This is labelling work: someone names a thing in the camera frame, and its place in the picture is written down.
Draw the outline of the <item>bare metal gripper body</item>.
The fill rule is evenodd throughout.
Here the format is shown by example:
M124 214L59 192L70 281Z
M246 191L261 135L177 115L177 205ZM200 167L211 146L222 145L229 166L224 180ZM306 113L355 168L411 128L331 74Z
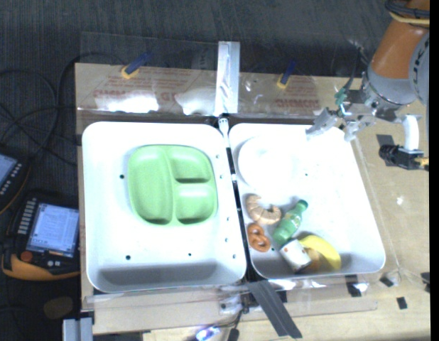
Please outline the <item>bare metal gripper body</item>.
M343 117L349 120L394 120L394 104L366 90L349 90L341 103L341 112Z

